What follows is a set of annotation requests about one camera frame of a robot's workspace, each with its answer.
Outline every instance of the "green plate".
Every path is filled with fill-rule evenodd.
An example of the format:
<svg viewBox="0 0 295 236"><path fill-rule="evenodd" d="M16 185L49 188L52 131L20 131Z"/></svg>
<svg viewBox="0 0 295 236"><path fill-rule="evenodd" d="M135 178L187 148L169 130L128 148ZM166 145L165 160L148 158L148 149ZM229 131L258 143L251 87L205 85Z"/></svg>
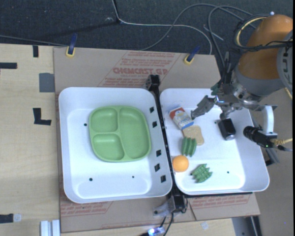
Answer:
<svg viewBox="0 0 295 236"><path fill-rule="evenodd" d="M135 161L151 150L147 120L137 108L97 108L91 112L88 126L93 151L103 161Z"/></svg>

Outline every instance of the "toy orange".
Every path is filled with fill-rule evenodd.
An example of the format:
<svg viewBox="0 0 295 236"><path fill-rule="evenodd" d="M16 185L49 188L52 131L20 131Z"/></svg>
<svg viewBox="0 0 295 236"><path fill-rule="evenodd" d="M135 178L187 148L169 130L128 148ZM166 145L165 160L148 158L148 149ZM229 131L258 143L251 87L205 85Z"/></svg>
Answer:
<svg viewBox="0 0 295 236"><path fill-rule="evenodd" d="M189 160L184 155L178 155L173 159L173 169L176 172L184 172L189 167Z"/></svg>

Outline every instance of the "cardboard box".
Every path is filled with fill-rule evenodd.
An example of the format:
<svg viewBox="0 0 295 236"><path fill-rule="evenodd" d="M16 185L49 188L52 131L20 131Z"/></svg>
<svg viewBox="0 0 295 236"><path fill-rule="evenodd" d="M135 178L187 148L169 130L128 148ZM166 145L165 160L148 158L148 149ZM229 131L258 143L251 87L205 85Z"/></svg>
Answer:
<svg viewBox="0 0 295 236"><path fill-rule="evenodd" d="M66 197L58 96L68 87L144 88L150 74L159 75L160 91L210 88L220 79L214 56L196 55L193 63L186 65L183 60L187 54L178 53L76 48L74 57L69 58L65 52L66 48L54 48L61 232L159 225L163 217L155 216L153 209L164 204L166 196L89 204L77 204ZM260 214L254 193L196 197L188 202L186 213L178 214L174 223Z"/></svg>

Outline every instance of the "white tray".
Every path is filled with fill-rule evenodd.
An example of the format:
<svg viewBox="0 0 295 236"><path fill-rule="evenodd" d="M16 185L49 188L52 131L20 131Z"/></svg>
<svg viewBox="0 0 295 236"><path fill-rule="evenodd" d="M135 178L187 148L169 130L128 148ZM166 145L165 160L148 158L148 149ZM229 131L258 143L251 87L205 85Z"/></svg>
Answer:
<svg viewBox="0 0 295 236"><path fill-rule="evenodd" d="M177 88L166 89L160 95L162 114L170 155L174 158L181 154L182 131L169 116L169 111L181 106L190 114L191 110L208 95L209 89ZM200 126L204 144L197 146L189 158L186 172L175 173L177 187L188 195L207 195L221 193L241 193L263 191L269 185L269 176L261 148L243 135L246 126L253 126L247 109L230 114L236 129L236 138L225 141L217 121L221 110L214 106L208 113L195 118L194 124ZM190 175L199 164L207 164L212 176L202 183L195 183Z"/></svg>
<svg viewBox="0 0 295 236"><path fill-rule="evenodd" d="M85 123L94 109L111 105L136 107L144 113L151 137L147 157L115 163L96 157ZM70 200L91 203L159 197L170 192L173 182L154 96L149 91L66 88L59 95L59 115L63 185Z"/></svg>

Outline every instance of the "blue clip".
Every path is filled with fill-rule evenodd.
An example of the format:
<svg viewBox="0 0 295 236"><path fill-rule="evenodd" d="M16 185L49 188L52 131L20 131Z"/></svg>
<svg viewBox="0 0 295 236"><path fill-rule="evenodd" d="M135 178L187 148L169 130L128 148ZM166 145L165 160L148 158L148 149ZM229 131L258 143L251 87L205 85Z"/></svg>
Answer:
<svg viewBox="0 0 295 236"><path fill-rule="evenodd" d="M74 33L71 37L70 46L67 47L67 50L65 52L65 55L69 58L72 58L75 54L75 43L77 42L78 35L77 33Z"/></svg>
<svg viewBox="0 0 295 236"><path fill-rule="evenodd" d="M200 50L200 45L197 45L196 48L189 55L185 57L183 62L186 65L190 65L192 61L194 60L194 56L199 52L199 50Z"/></svg>

